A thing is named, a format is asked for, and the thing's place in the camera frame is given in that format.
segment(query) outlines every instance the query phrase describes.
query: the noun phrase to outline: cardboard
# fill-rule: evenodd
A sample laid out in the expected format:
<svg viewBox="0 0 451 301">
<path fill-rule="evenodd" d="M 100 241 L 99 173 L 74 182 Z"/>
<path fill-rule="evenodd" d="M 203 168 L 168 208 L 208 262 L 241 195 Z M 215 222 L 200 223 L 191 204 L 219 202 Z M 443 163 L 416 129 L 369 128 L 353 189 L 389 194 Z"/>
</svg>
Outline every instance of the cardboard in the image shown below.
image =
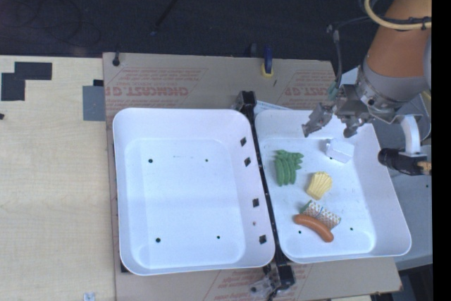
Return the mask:
<svg viewBox="0 0 451 301">
<path fill-rule="evenodd" d="M 122 53 L 118 66 L 113 65 L 114 58 L 114 53 L 103 55 L 117 300 L 264 300 L 250 291 L 250 285 L 264 277 L 262 268 L 158 276 L 136 276 L 121 269 L 111 123 L 118 111 L 128 107 L 231 108 L 241 91 L 254 91 L 257 100 L 269 104 L 313 109 L 327 100 L 327 89 L 335 78 L 331 64 L 274 59 L 274 74 L 265 78 L 263 59 L 256 58 Z M 324 300 L 401 288 L 391 257 L 292 264 L 292 269 L 296 284 L 277 300 Z"/>
</svg>

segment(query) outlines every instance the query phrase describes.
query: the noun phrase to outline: tray with toy food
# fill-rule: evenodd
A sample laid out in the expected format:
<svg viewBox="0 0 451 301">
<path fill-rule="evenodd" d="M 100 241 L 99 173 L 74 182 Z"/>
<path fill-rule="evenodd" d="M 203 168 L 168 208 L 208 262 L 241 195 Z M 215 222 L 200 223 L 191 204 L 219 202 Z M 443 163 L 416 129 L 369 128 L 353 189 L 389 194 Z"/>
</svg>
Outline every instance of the tray with toy food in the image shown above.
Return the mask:
<svg viewBox="0 0 451 301">
<path fill-rule="evenodd" d="M 311 111 L 265 110 L 255 127 L 280 248 L 297 263 L 406 254 L 412 243 L 374 127 L 344 138 L 334 116 L 304 136 Z"/>
</svg>

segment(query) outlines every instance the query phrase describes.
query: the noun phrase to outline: white tray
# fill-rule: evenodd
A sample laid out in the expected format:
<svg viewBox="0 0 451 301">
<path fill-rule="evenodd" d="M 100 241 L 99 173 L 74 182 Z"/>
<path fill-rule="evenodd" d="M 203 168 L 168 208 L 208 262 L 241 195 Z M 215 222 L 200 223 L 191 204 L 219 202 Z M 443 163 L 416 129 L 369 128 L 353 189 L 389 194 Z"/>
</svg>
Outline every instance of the white tray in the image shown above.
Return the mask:
<svg viewBox="0 0 451 301">
<path fill-rule="evenodd" d="M 250 123 L 230 109 L 113 120 L 123 265 L 146 276 L 257 267 L 275 252 Z"/>
<path fill-rule="evenodd" d="M 302 264 L 406 254 L 412 242 L 410 232 L 390 174 L 378 162 L 380 146 L 373 126 L 366 124 L 355 136 L 344 138 L 345 124 L 334 116 L 326 127 L 305 138 L 302 124 L 307 123 L 310 113 L 266 110 L 255 120 L 283 253 Z M 326 156 L 326 143 L 334 138 L 354 145 L 354 156 L 348 162 Z M 279 186 L 276 182 L 274 156 L 278 149 L 304 155 L 294 185 Z M 311 199 L 305 190 L 317 171 L 329 173 L 333 186 L 314 201 L 342 217 L 332 229 L 335 238 L 329 243 L 292 220 Z"/>
</svg>

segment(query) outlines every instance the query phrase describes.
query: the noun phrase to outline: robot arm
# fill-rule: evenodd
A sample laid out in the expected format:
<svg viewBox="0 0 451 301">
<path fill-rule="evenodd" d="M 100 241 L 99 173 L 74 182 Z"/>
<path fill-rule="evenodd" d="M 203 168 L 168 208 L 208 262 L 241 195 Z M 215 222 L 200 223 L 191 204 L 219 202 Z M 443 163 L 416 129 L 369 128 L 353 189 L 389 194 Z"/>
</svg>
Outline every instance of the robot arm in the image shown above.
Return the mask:
<svg viewBox="0 0 451 301">
<path fill-rule="evenodd" d="M 379 28 L 358 67 L 357 80 L 353 85 L 339 86 L 331 102 L 317 105 L 309 122 L 302 125 L 304 136 L 321 129 L 335 115 L 346 124 L 345 137 L 355 135 L 359 127 L 377 118 L 389 124 L 409 125 L 402 126 L 406 140 L 419 144 L 415 125 L 406 119 L 411 116 L 398 111 L 418 94 L 431 89 L 432 0 L 394 0 L 383 17 L 373 12 L 371 0 L 365 0 L 364 10 Z M 334 32 L 334 42 L 338 40 L 338 32 Z M 416 144 L 410 141 L 401 155 L 416 164 L 417 152 L 409 152 L 416 149 Z M 379 161 L 393 165 L 393 152 L 383 153 Z M 401 171 L 419 174 L 419 170 Z"/>
</svg>

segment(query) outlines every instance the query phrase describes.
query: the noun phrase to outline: brown sausage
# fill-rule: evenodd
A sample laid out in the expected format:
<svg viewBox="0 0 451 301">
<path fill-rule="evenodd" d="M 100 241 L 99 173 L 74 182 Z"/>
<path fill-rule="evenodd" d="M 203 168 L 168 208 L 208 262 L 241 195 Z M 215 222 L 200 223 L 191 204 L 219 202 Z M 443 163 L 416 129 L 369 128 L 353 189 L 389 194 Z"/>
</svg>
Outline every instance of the brown sausage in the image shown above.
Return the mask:
<svg viewBox="0 0 451 301">
<path fill-rule="evenodd" d="M 306 214 L 297 214 L 293 217 L 293 221 L 298 225 L 303 225 L 311 228 L 313 231 L 318 233 L 324 242 L 332 242 L 333 234 L 329 228 L 320 220 L 315 219 L 312 216 L 307 216 Z"/>
</svg>

